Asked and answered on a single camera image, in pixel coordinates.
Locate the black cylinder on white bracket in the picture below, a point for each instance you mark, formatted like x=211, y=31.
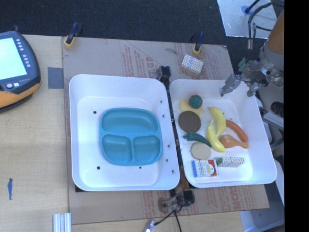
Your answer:
x=277, y=108

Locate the white red blue carton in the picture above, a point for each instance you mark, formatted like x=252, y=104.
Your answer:
x=205, y=168

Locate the green pepper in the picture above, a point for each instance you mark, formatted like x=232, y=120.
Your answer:
x=196, y=137

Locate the orange chicken drumstick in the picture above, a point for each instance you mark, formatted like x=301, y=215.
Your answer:
x=230, y=141

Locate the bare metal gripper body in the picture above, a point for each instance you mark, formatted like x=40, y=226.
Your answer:
x=256, y=74

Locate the tan round biscuit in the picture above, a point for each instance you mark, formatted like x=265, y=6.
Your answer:
x=200, y=150

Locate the green broccoli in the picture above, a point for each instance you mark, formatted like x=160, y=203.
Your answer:
x=195, y=101

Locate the dark brown round biscuit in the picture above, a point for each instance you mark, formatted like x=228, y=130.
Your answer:
x=189, y=121

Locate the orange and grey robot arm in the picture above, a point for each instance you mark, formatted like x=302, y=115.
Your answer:
x=277, y=40

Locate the white plastic tray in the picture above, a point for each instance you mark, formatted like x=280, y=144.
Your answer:
x=258, y=158
x=87, y=134

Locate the yellow banana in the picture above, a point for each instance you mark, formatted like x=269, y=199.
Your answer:
x=219, y=120
x=214, y=139

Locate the brown cardboard board red print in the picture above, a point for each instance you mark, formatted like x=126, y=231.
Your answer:
x=116, y=57

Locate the orange sausage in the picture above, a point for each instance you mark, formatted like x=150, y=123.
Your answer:
x=237, y=129

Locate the yellow flat slice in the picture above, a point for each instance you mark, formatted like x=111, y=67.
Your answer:
x=184, y=106

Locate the thin black and white rod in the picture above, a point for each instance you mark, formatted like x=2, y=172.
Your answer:
x=174, y=127

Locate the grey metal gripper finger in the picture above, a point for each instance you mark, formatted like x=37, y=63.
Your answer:
x=252, y=89
x=230, y=83

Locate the white carton blue yellow print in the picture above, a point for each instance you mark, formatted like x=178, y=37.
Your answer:
x=192, y=63
x=231, y=162

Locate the blue divided plate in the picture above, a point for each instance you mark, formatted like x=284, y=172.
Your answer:
x=130, y=135

